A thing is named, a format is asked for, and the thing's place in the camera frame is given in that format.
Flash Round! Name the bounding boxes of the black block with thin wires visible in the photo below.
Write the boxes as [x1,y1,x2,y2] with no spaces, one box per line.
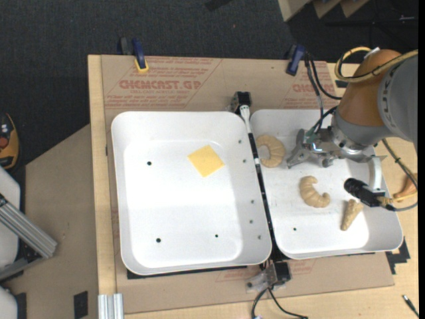
[231,90,252,114]
[245,261,294,292]

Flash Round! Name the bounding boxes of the brown cardboard board red print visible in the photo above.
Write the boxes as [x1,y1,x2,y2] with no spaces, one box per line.
[100,54,396,314]

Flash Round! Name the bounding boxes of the beige cone-shaped toy bread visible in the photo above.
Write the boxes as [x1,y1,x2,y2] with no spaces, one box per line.
[339,198,365,232]

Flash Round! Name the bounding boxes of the white plastic tray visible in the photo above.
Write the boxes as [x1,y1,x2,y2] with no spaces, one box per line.
[110,110,274,276]
[248,108,404,261]

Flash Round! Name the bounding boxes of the tan toy chicken leg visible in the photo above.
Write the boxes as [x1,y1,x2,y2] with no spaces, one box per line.
[392,172,419,203]

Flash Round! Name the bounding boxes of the beige toy croissant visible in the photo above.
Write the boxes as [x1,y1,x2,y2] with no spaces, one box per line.
[254,134,287,169]
[298,175,332,209]

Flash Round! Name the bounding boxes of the black cylinder on white bracket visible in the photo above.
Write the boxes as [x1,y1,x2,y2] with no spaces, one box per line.
[343,156,388,209]

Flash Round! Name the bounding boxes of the thin black and white rod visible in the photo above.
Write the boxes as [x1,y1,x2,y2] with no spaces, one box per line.
[240,104,278,263]

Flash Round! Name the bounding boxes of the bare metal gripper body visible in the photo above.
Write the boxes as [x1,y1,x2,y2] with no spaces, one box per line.
[311,128,377,168]

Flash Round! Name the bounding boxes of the yellow cheese slice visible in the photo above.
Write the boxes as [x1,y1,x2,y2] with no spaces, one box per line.
[186,144,226,179]

